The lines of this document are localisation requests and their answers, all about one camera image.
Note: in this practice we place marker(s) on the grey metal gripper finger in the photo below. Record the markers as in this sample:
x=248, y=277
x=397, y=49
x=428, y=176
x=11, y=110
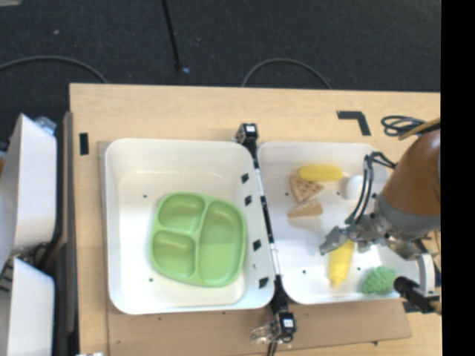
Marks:
x=328, y=247
x=338, y=233

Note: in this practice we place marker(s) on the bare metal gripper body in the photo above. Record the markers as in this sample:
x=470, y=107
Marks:
x=371, y=232

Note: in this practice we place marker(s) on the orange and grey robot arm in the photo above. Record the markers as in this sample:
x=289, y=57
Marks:
x=413, y=184

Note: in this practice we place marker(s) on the yellow squeeze bottle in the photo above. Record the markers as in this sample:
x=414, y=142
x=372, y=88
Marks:
x=340, y=265

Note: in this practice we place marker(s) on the white plastic tray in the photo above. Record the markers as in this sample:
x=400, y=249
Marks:
x=297, y=250
x=130, y=236

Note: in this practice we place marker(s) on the tan wedge slice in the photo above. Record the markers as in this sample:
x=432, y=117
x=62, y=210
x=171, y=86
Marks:
x=308, y=210

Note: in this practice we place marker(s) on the white egg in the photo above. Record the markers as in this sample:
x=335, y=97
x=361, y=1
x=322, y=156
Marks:
x=352, y=187

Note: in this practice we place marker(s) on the green grapes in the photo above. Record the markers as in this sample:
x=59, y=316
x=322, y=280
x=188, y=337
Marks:
x=378, y=280

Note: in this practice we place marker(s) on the tan waffle piece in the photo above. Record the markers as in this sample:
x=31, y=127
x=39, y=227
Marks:
x=304, y=189

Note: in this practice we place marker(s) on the yellow corn cob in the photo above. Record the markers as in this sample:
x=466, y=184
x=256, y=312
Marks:
x=320, y=173

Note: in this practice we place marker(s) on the thin black and white rod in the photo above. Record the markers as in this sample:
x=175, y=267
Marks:
x=265, y=210

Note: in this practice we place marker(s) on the green divided plate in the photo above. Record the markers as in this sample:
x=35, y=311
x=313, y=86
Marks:
x=219, y=243

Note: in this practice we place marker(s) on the black cylinder on white bracket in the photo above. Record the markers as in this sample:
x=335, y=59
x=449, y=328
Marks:
x=415, y=291

